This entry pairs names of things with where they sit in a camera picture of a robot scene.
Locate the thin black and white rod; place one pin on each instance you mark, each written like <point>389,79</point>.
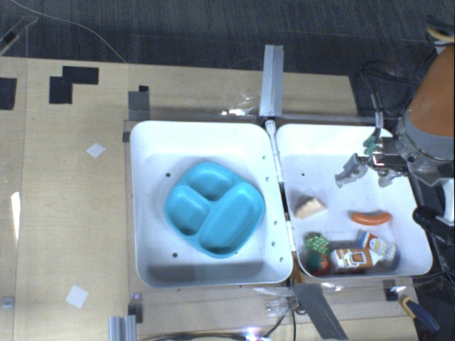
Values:
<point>277,156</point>

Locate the beige bread slice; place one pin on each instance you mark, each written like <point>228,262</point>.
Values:
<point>309,208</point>

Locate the black cylinder on white bracket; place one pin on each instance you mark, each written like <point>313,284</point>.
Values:
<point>428,219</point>

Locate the orange sausage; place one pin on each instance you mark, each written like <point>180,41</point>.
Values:
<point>371,218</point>

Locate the white plastic tray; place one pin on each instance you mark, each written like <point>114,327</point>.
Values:
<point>337,204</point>
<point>213,144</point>

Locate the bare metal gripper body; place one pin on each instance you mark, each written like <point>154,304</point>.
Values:
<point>391,162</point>

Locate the pale wood board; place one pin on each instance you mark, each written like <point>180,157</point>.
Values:
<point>71,208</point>

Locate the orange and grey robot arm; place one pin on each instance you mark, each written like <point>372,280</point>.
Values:
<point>432,98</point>

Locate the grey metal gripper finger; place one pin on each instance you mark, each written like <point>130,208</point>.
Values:
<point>388,179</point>
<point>352,170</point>

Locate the blue divided plate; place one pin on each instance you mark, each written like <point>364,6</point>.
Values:
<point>227,215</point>

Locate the orange and white carton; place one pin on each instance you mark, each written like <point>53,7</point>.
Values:
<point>352,260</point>

